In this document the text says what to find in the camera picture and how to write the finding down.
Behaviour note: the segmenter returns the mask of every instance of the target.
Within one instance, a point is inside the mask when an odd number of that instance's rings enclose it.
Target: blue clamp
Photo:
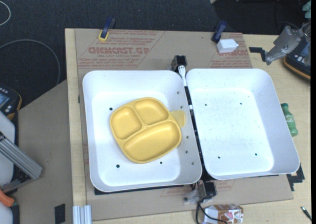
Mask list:
[[[215,29],[215,33],[212,37],[212,41],[214,41],[215,43],[219,42],[219,40],[221,38],[221,34],[224,31],[224,29],[226,28],[226,26],[227,26],[227,21],[223,21],[223,20],[217,24],[217,27]]]
[[[116,18],[108,16],[107,21],[105,22],[103,30],[100,31],[99,40],[105,42],[109,36],[109,29],[112,29],[115,25]]]

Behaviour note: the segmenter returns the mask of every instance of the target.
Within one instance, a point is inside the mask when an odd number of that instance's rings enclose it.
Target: green bottle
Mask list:
[[[283,103],[281,104],[288,128],[290,130],[291,136],[296,136],[298,134],[298,131],[296,129],[295,120],[293,114],[288,110],[288,104]]]

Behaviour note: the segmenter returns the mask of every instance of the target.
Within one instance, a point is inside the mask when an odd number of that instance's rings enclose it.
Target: white block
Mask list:
[[[219,53],[230,53],[237,49],[238,43],[234,39],[221,39],[216,46]]]

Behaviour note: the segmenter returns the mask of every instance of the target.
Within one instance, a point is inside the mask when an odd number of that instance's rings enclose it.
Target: yellow tray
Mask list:
[[[174,112],[170,112],[157,99],[137,99],[112,113],[111,131],[120,149],[131,161],[147,163],[169,153],[180,144],[181,130],[178,122],[181,116],[178,111]]]

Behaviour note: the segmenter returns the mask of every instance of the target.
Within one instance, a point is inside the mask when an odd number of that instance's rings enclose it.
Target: orange tube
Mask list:
[[[11,207],[14,203],[14,198],[5,195],[3,191],[0,190],[0,202],[7,207]]]

